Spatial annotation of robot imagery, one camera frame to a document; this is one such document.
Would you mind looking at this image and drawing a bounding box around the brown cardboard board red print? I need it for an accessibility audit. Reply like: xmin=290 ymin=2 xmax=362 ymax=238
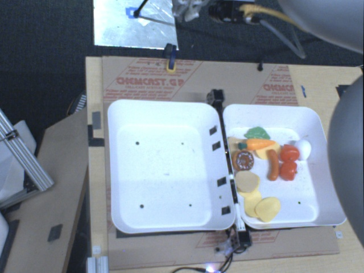
xmin=101 ymin=56 xmax=341 ymax=270

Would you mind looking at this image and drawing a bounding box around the green lettuce leaf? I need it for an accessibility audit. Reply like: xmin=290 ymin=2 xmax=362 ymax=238
xmin=243 ymin=126 xmax=271 ymax=140

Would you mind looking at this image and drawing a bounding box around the thin black and white rod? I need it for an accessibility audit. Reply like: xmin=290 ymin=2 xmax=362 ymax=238
xmin=215 ymin=101 xmax=245 ymax=230

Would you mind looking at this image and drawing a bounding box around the orange carrot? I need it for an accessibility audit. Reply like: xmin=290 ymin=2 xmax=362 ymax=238
xmin=237 ymin=138 xmax=277 ymax=151

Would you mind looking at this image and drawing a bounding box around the brown doughnut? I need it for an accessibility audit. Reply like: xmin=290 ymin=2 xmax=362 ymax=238
xmin=231 ymin=150 xmax=255 ymax=171

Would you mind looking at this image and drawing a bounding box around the yellow potato chip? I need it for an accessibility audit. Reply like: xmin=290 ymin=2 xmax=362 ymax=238
xmin=254 ymin=143 xmax=282 ymax=161
xmin=254 ymin=196 xmax=282 ymax=223
xmin=237 ymin=190 xmax=263 ymax=218

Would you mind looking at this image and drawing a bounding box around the white plastic tray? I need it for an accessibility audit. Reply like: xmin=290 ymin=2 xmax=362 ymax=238
xmin=107 ymin=98 xmax=237 ymax=234
xmin=222 ymin=104 xmax=348 ymax=230

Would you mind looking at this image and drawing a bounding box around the red tomato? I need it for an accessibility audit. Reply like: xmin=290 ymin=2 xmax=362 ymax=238
xmin=280 ymin=144 xmax=301 ymax=163
xmin=279 ymin=160 xmax=299 ymax=181

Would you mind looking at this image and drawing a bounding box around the orange sausage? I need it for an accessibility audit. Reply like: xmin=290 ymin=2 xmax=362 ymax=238
xmin=267 ymin=148 xmax=280 ymax=182

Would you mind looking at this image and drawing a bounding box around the white egg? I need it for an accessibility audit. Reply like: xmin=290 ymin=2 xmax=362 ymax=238
xmin=293 ymin=139 xmax=312 ymax=161

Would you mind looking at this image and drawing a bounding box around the beige round biscuit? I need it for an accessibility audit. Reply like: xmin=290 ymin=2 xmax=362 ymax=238
xmin=234 ymin=170 xmax=260 ymax=193

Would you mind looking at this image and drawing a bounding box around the black cylinder on white bracket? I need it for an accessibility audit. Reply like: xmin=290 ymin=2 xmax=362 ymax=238
xmin=208 ymin=0 xmax=257 ymax=24

